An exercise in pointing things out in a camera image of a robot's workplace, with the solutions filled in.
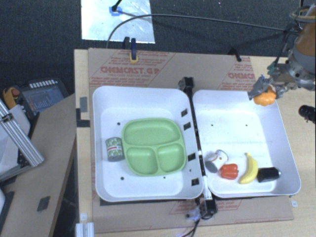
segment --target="black floor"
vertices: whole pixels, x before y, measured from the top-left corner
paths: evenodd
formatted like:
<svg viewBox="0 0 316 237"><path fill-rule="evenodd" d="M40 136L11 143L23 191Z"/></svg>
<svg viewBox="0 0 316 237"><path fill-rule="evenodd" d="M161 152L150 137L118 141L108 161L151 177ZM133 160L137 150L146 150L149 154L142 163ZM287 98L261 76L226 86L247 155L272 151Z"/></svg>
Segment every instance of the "black floor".
<svg viewBox="0 0 316 237"><path fill-rule="evenodd" d="M304 4L316 0L304 0ZM150 0L152 13L191 15L285 28L299 0ZM74 92L74 49L105 47L81 39L80 0L0 0L0 90L32 79L61 78ZM200 20L153 18L156 44L138 49L277 56L282 32ZM110 43L121 48L121 43ZM74 174L70 175L55 236L72 236Z"/></svg>

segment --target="wooden surface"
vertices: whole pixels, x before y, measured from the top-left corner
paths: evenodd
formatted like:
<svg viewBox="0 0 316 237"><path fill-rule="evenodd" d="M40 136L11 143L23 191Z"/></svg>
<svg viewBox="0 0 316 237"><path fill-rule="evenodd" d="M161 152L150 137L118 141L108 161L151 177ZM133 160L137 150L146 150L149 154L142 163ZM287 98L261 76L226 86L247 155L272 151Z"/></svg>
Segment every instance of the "wooden surface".
<svg viewBox="0 0 316 237"><path fill-rule="evenodd" d="M1 237L51 237L75 154L75 96L72 95L39 116L32 142L45 161L4 186L14 197ZM50 196L48 208L38 212L41 198Z"/></svg>
<svg viewBox="0 0 316 237"><path fill-rule="evenodd" d="M87 86L87 59L86 50L75 51L76 65L76 85ZM273 62L272 57L251 57L251 63L256 78L261 74L266 75L266 67ZM88 95L82 90L76 91L77 100L80 96ZM299 116L298 109L302 105L315 106L315 92L308 92L299 89L284 94L278 101L283 123L287 132L288 140L293 151L296 165L300 174L302 187L300 192L290 200L297 202L297 207L293 208L294 220L235 224L224 226L198 227L195 236L213 237L266 237L266 236L315 236L316 233L316 176L315 176L315 125L306 123ZM79 212L87 214L87 220L82 223L92 221L91 203L91 161L88 128L78 129L78 165L79 165ZM190 228L162 229L150 231L134 231L121 233L96 234L96 237L175 237L187 233Z"/></svg>

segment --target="robotic arm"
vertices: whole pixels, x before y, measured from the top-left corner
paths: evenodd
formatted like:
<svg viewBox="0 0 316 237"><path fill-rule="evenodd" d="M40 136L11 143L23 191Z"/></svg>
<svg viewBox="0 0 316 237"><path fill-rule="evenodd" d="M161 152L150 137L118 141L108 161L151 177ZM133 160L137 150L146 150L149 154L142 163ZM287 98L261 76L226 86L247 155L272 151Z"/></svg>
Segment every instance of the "robotic arm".
<svg viewBox="0 0 316 237"><path fill-rule="evenodd" d="M304 88L315 91L315 28L316 6L304 6L290 14L296 22L304 23L302 29L297 25L291 25L299 32L293 48L289 51L285 64L279 64L278 58L268 66L269 78L261 76L248 92L249 99L261 105L267 105L283 96L289 90ZM265 104L265 94L272 94L273 101Z"/></svg>

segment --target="white tray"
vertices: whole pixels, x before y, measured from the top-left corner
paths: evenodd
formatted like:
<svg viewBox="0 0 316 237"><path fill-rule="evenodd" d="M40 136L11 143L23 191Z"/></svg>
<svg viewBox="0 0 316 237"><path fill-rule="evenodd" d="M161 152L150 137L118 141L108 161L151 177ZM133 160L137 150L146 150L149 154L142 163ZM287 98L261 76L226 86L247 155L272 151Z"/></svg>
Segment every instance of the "white tray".
<svg viewBox="0 0 316 237"><path fill-rule="evenodd" d="M198 197L203 182L189 99L180 90L103 86L93 93L96 190L107 201L190 199ZM186 154L196 158L181 171L165 176L134 174L126 160L109 162L105 140L121 137L124 125L133 119L167 118L180 128ZM184 130L184 125L191 128Z"/></svg>
<svg viewBox="0 0 316 237"><path fill-rule="evenodd" d="M193 102L204 160L209 152L221 149L229 163L238 165L235 180L220 177L220 171L206 169L209 189L221 198L293 195L301 181L285 133L277 103L260 106L249 101L247 92L200 90ZM276 167L281 176L271 182L238 183L247 167L246 152L258 167Z"/></svg>

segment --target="wooden table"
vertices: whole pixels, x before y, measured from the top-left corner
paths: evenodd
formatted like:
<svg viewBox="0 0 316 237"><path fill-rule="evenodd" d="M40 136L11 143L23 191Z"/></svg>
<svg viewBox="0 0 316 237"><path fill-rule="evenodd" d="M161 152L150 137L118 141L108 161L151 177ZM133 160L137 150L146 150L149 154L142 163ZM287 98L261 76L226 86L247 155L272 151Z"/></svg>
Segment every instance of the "wooden table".
<svg viewBox="0 0 316 237"><path fill-rule="evenodd" d="M266 67L274 61L273 57L250 57L256 78L266 75ZM75 50L76 108L79 108L81 96L88 93L88 51ZM198 227L195 236L315 236L316 233L316 167L315 167L315 125L306 123L299 116L302 105L315 106L315 92L304 89L288 92L278 101L288 140L293 151L300 174L302 187L300 192L290 200L297 207L293 208L294 220L234 224ZM81 113L81 119L89 119L89 110ZM84 215L81 223L93 221L91 192L91 151L88 127L77 129L78 177L79 177L79 213ZM96 234L96 237L160 237L182 236L189 228L162 229L150 231L134 231L121 233Z"/></svg>

